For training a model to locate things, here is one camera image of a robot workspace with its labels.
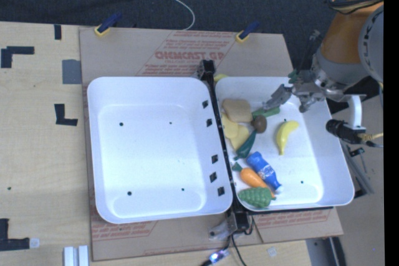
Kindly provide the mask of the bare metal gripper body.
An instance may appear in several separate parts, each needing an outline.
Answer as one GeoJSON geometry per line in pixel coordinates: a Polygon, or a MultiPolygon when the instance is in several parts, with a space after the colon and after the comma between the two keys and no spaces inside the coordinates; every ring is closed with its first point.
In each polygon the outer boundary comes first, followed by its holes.
{"type": "Polygon", "coordinates": [[[323,70],[293,70],[291,72],[291,92],[301,103],[314,103],[326,98],[340,102],[347,86],[336,82],[323,70]]]}

